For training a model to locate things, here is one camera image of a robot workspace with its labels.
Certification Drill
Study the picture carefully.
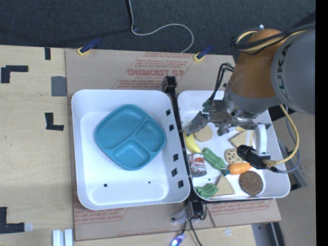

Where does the black block with wires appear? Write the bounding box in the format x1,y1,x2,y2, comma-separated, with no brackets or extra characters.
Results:
190,200,204,218
162,75,178,93

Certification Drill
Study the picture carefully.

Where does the yellow banana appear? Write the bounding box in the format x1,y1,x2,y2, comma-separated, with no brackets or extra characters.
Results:
183,130,202,154

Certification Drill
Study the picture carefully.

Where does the round tan biscuit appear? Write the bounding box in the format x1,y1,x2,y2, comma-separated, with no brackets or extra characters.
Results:
193,124,214,142

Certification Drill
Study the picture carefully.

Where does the black cylinder on white bracket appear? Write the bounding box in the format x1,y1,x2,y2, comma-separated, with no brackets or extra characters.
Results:
236,124,272,170

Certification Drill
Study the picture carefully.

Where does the green leafy vegetable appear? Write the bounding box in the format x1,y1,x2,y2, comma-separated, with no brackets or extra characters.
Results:
194,182,219,198

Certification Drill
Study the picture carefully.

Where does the white plastic tray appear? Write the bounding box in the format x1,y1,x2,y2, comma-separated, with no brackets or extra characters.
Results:
176,90,291,201
71,89,191,211

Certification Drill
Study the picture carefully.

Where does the green vegetable stalk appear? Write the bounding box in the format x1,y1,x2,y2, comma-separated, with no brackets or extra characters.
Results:
201,147,226,170

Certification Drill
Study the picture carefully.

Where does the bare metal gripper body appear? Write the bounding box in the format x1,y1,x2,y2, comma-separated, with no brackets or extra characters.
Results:
208,99,260,129

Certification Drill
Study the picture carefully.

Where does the pale yellow cheese wedge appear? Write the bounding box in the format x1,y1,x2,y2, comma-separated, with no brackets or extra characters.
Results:
229,129,255,149

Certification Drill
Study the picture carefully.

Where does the orange carrot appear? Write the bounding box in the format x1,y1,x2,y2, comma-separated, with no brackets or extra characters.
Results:
220,162,253,176

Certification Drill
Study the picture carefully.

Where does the thin black rod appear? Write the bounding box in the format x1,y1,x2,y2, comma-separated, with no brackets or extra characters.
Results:
169,86,196,204

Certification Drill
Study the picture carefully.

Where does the chocolate chip cookie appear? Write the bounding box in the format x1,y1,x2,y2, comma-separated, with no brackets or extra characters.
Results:
224,148,243,165

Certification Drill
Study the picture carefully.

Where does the brown round patty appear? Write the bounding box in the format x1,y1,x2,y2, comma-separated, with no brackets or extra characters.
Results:
238,170,264,196

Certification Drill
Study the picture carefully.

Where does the tan wedge slice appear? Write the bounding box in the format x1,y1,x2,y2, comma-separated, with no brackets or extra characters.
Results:
212,174,236,197

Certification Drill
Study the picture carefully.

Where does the blue divided plate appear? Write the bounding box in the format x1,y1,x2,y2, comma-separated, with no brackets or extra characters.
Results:
94,104,167,171

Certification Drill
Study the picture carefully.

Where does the red and white can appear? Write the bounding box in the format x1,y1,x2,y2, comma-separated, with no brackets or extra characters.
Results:
188,152,208,178

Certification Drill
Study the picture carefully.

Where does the brown cardboard board red print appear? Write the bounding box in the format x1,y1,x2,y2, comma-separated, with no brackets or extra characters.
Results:
64,47,282,241

